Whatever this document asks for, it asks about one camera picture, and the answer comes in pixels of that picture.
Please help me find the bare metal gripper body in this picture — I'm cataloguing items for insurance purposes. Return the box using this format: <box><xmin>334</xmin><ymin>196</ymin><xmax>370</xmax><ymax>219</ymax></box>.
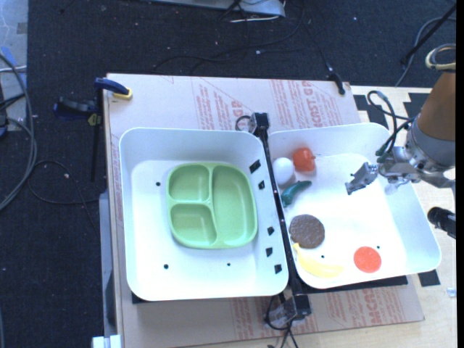
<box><xmin>376</xmin><ymin>145</ymin><xmax>456</xmax><ymax>190</ymax></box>

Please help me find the white plastic tray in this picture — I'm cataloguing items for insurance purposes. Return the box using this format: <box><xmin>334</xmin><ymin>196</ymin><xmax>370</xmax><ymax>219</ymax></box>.
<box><xmin>268</xmin><ymin>122</ymin><xmax>443</xmax><ymax>290</ymax></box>
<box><xmin>118</xmin><ymin>126</ymin><xmax>290</xmax><ymax>302</ymax></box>

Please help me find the teal green toy pepper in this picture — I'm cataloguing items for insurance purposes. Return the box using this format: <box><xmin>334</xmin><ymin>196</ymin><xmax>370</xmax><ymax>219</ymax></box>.
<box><xmin>280</xmin><ymin>180</ymin><xmax>313</xmax><ymax>208</ymax></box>

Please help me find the brown round patty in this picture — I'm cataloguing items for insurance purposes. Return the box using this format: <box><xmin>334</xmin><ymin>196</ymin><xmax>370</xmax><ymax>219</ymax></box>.
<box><xmin>288</xmin><ymin>213</ymin><xmax>326</xmax><ymax>250</ymax></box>

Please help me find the white egg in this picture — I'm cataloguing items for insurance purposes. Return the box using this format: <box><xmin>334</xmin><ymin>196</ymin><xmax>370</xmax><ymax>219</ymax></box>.
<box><xmin>272</xmin><ymin>157</ymin><xmax>296</xmax><ymax>186</ymax></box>

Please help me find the orange round slice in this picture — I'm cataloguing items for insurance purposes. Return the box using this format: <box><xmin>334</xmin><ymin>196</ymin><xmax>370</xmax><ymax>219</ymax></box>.
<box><xmin>353</xmin><ymin>245</ymin><xmax>383</xmax><ymax>274</ymax></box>

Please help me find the thin black rod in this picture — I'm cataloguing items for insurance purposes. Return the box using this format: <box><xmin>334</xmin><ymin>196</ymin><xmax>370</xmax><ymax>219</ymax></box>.
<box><xmin>257</xmin><ymin>128</ymin><xmax>304</xmax><ymax>298</ymax></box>

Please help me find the yellow banana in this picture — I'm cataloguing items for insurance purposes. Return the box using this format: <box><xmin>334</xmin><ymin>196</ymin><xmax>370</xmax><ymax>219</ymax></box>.
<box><xmin>291</xmin><ymin>242</ymin><xmax>346</xmax><ymax>279</ymax></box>

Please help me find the green divided plate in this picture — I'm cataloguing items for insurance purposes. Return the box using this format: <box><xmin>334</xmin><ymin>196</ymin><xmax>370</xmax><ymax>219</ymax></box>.
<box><xmin>165</xmin><ymin>162</ymin><xmax>260</xmax><ymax>250</ymax></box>

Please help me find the brown cardboard board, red print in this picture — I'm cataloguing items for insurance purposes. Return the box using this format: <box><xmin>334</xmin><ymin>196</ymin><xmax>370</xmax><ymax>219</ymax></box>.
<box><xmin>104</xmin><ymin>72</ymin><xmax>426</xmax><ymax>342</ymax></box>

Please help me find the black cylinder on white bracket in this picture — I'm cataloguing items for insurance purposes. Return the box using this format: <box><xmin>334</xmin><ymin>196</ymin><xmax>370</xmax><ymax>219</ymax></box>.
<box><xmin>427</xmin><ymin>206</ymin><xmax>457</xmax><ymax>239</ymax></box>

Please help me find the black block with thin wires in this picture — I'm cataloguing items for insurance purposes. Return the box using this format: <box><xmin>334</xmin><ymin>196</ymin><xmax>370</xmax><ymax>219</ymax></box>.
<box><xmin>278</xmin><ymin>294</ymin><xmax>312</xmax><ymax>322</ymax></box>
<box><xmin>249</xmin><ymin>112</ymin><xmax>272</xmax><ymax>136</ymax></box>

